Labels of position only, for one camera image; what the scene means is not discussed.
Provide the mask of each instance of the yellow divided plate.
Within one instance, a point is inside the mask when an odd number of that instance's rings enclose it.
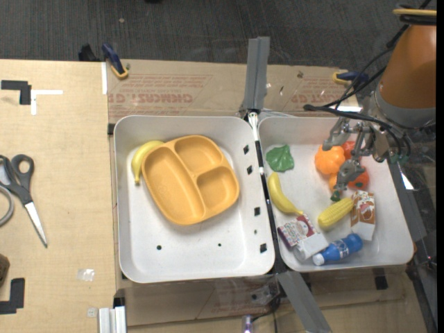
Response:
[[[216,216],[239,197],[239,183],[226,157],[201,135],[154,148],[145,155],[142,174],[163,215],[179,225]]]

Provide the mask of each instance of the wooden table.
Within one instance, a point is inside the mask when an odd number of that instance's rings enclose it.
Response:
[[[9,300],[12,279],[24,278],[24,308],[0,315],[0,331],[97,332],[94,309],[112,307],[116,292],[102,63],[0,60],[0,79],[25,80],[34,90],[62,90],[38,95],[34,115],[29,105],[19,105],[19,92],[0,90],[0,154],[12,158],[24,153],[34,159],[31,193],[48,239],[45,248],[15,198],[15,213],[0,228],[0,253],[10,260],[0,301]],[[0,202],[2,212],[4,203]],[[94,270],[92,281],[78,275],[83,269]],[[319,295],[333,331],[426,332],[412,283],[403,272],[392,278],[402,290],[395,300],[337,307],[328,302],[328,295]],[[303,330],[291,306],[282,305],[276,316],[279,332]],[[241,319],[234,317],[128,331],[217,333],[239,332],[240,326]],[[273,317],[259,319],[255,328],[274,332]]]

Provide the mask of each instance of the yellow corn cob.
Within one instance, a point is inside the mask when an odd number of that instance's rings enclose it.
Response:
[[[342,198],[337,203],[330,205],[318,216],[318,224],[323,230],[328,230],[337,221],[342,219],[353,208],[353,200],[349,197]]]

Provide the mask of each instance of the toy banana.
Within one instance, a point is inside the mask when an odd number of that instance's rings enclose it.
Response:
[[[139,147],[136,150],[136,153],[133,155],[133,159],[131,160],[131,169],[134,174],[134,181],[136,184],[140,183],[140,173],[142,171],[142,161],[144,160],[145,154],[147,154],[151,149],[154,149],[160,144],[163,144],[162,141],[149,141]]]
[[[282,212],[286,214],[302,214],[301,210],[298,210],[293,203],[284,195],[280,186],[279,175],[273,172],[268,177],[268,192],[270,194],[273,204]]]

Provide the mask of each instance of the black scissors handle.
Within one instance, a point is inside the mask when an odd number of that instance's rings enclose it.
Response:
[[[0,181],[0,185],[3,185],[6,189],[16,194],[20,198],[23,205],[32,202],[33,199],[30,194],[30,185],[31,176],[34,172],[33,159],[27,155],[19,154],[16,155],[12,160],[9,160],[4,155],[0,155],[0,160],[3,160],[6,175],[10,181],[9,184],[5,184],[4,182]],[[29,168],[27,171],[20,170],[20,164],[22,162],[28,163]]]

